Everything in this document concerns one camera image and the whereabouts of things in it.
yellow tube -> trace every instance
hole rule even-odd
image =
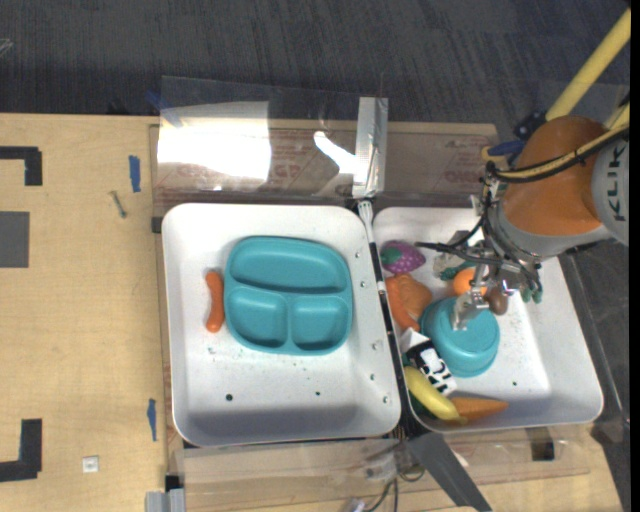
[[[605,123],[605,126],[610,130],[629,123],[631,117],[631,102],[627,103],[624,107],[616,109],[611,115],[609,120]]]
[[[569,114],[630,38],[631,9],[627,9],[549,109],[547,121]]]

purple toy fruit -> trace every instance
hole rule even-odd
[[[399,240],[387,242],[380,252],[382,267],[393,274],[406,274],[421,265],[427,259],[413,245]]]

white tray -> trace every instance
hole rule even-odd
[[[340,253],[352,277],[354,318],[339,349],[323,356],[243,347],[226,326],[205,328],[204,276],[223,271],[248,236],[304,238]],[[199,446],[370,437],[400,417],[396,376],[364,226],[344,208],[184,204],[164,218],[173,416]]]
[[[379,248],[394,239],[446,243],[456,230],[469,230],[476,221],[471,209],[388,208],[376,216],[374,236]],[[434,300],[451,295],[433,273],[437,253],[422,252],[427,263],[412,276],[433,291]],[[543,263],[541,280],[541,304],[525,304],[517,294],[507,314],[497,317],[501,341],[489,370],[456,378],[460,394],[506,400],[509,408],[464,428],[422,418],[426,426],[469,432],[588,423],[600,415],[602,390],[557,258]]]

teal plate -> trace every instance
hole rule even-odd
[[[247,348],[328,354],[351,331],[349,268],[336,251],[317,242],[245,238],[227,261],[224,309],[231,334]]]

wooden table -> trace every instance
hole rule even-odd
[[[7,398],[0,406],[0,462],[18,459],[21,420],[42,420],[42,471],[36,479],[1,482],[0,510],[143,510],[145,493],[164,489],[150,229],[149,128],[157,122],[0,115],[1,146],[37,146],[43,154],[42,186],[25,186],[22,161],[0,160],[0,211],[30,215],[28,268],[0,268],[0,393]],[[132,187],[130,156],[140,160],[140,192]],[[587,473],[482,485],[487,500],[495,510],[620,510],[602,449],[586,429],[579,443]],[[83,458],[92,456],[99,471],[83,472]],[[268,510],[337,511],[342,504]],[[452,505],[440,490],[400,498],[403,511]]]

